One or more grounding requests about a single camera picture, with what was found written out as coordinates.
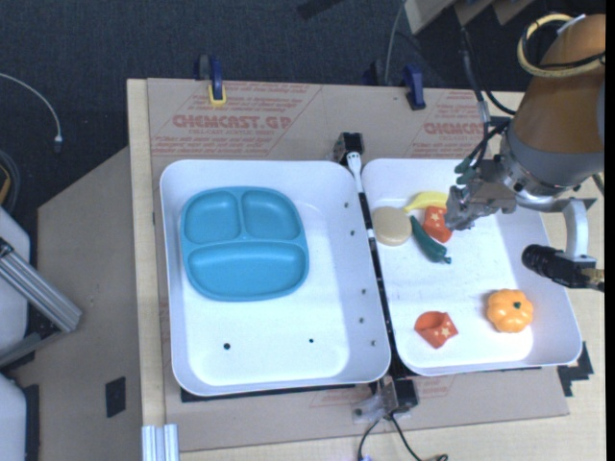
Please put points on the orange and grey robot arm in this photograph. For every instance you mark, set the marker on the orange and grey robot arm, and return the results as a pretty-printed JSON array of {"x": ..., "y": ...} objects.
[{"x": 562, "y": 108}]

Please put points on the white plastic tray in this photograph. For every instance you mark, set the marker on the white plastic tray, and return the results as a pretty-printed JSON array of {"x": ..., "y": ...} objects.
[
  {"x": 269, "y": 276},
  {"x": 480, "y": 276}
]

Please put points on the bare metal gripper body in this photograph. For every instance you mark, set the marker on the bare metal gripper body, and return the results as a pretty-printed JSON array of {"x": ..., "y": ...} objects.
[{"x": 485, "y": 195}]

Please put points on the yellow banana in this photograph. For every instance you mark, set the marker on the yellow banana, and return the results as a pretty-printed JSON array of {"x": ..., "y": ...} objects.
[{"x": 425, "y": 199}]

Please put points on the beige round biscuit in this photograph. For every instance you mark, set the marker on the beige round biscuit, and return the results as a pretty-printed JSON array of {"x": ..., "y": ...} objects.
[{"x": 391, "y": 226}]

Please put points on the black and white thin rod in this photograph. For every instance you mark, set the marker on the black and white thin rod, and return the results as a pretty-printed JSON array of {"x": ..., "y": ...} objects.
[{"x": 372, "y": 238}]

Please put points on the blue divided plate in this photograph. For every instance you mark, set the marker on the blue divided plate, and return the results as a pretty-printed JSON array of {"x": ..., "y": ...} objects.
[{"x": 245, "y": 243}]

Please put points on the orange pumpkin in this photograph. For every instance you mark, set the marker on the orange pumpkin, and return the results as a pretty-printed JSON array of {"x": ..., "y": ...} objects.
[{"x": 509, "y": 310}]

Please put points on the green chili pepper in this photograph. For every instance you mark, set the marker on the green chili pepper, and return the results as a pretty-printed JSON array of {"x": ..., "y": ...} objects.
[{"x": 427, "y": 243}]

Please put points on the brown cardboard board red print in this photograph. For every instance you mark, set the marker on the brown cardboard board red print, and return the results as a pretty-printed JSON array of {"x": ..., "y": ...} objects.
[{"x": 307, "y": 113}]

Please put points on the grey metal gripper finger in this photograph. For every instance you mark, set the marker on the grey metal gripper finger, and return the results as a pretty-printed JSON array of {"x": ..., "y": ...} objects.
[
  {"x": 450, "y": 211},
  {"x": 467, "y": 218}
]

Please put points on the black cylinder on white bracket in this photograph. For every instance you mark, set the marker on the black cylinder on white bracket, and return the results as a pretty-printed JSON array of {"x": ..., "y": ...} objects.
[{"x": 564, "y": 252}]

